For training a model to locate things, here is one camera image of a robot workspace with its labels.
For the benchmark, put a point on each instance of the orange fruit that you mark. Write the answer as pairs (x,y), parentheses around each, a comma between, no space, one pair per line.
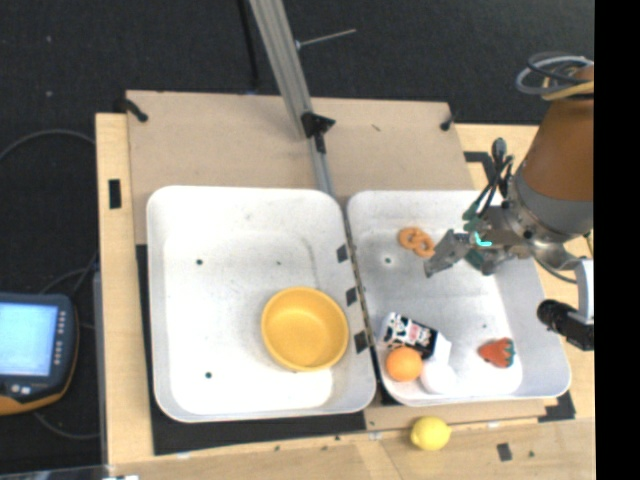
(404,364)

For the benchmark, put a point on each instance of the brown cardboard board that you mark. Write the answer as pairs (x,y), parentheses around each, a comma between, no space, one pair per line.
(225,143)

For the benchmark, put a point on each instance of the orange pretzel biscuit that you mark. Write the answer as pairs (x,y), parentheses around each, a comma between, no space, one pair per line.
(415,240)

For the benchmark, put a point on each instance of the thin black rod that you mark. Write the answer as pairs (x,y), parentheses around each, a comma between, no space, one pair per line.
(359,273)

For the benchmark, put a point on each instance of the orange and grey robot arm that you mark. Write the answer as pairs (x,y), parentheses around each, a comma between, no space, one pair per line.
(562,158)

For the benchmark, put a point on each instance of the yellow bowl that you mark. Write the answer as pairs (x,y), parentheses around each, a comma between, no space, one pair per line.
(305,330)

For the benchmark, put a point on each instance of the red strawberry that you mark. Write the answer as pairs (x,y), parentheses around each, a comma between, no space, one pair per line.
(497,353)

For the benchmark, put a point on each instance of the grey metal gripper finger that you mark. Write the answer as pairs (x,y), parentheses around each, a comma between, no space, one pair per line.
(482,260)
(445,255)

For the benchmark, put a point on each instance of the white plastic tray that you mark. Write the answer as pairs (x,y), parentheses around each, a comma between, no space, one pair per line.
(225,293)
(450,298)

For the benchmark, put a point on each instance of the yellow lemon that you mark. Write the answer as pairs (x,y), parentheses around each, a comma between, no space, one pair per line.
(430,434)

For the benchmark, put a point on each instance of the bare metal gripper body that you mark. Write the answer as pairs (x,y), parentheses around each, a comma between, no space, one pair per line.
(520,235)

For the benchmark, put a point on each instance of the cow print milk carton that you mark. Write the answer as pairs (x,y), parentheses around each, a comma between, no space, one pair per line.
(407,333)

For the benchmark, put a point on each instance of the white round object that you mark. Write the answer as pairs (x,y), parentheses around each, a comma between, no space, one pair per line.
(439,378)

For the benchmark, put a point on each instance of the black cylinder on white bracket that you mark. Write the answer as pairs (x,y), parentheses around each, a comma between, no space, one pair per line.
(565,318)

